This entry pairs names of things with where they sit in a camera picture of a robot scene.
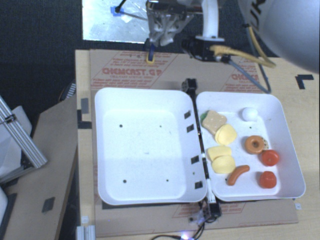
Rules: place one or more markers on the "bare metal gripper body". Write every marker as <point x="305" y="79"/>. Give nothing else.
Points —
<point x="165" y="7"/>

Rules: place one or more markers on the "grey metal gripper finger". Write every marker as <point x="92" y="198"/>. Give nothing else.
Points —
<point x="170" y="31"/>
<point x="154" y="29"/>

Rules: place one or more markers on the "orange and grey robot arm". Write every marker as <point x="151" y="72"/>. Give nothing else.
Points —
<point x="287" y="21"/>

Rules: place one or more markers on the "brown cardboard board red print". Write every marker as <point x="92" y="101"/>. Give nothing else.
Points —
<point x="130" y="71"/>

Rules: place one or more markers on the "green lettuce leaf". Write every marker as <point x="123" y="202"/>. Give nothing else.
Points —
<point x="203" y="115"/>

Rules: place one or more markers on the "tan toast slice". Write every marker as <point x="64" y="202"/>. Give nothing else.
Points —
<point x="213" y="121"/>

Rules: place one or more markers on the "white egg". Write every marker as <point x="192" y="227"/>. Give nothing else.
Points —
<point x="249" y="114"/>

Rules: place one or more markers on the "thin black and white rod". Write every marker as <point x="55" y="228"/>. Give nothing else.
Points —
<point x="202" y="144"/>

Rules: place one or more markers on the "yellow crisp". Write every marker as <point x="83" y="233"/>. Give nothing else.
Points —
<point x="217" y="151"/>
<point x="226" y="134"/>
<point x="223" y="164"/>

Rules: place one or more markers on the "white plastic tray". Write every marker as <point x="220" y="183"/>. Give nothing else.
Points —
<point x="287" y="144"/>
<point x="142" y="149"/>

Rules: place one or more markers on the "orange doughnut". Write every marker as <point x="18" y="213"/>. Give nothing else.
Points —
<point x="250" y="147"/>

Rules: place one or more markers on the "pale speckled biscuit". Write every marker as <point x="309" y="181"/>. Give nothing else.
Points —
<point x="266" y="144"/>

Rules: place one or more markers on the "orange-brown sausage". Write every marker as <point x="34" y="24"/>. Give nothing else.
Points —
<point x="237" y="175"/>

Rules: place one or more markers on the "red tomato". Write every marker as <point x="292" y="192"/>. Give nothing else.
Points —
<point x="268" y="179"/>
<point x="270" y="157"/>

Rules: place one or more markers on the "black cylinder on white bracket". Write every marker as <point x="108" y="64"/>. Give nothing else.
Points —
<point x="210" y="16"/>

